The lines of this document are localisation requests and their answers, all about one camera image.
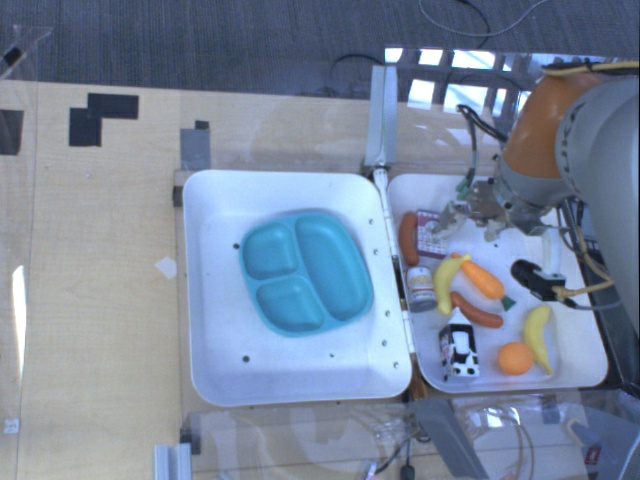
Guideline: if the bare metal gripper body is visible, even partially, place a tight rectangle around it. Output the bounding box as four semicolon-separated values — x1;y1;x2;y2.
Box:
465;179;550;238

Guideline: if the pink and white packet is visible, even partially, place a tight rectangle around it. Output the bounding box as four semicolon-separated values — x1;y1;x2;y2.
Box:
414;209;452;261

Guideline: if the orange carrot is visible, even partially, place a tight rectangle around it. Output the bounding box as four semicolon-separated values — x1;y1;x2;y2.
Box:
450;251;518;313

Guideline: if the red-brown toy sausage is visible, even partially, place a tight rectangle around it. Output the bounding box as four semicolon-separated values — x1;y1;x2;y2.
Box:
398;211;421;268
449;290;505;330

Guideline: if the yellow banana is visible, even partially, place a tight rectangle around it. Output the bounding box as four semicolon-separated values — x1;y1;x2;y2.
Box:
432;253;473;317
522;304;556;376

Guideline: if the small grey can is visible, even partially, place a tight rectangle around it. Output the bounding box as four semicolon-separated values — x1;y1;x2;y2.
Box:
405;265;438;314

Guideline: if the cow print milk carton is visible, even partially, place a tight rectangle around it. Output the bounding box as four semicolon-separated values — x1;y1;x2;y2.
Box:
437;306;482;384

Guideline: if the orange toy orange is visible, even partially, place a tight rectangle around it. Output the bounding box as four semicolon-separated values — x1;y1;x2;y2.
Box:
496;341;536;377

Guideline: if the blue divided plate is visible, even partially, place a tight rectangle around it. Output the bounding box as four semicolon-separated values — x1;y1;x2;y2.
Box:
239;211;376;339

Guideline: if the white plastic tray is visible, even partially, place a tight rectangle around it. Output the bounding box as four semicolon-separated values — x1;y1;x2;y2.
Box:
181;168;414;409
386;172;611;395

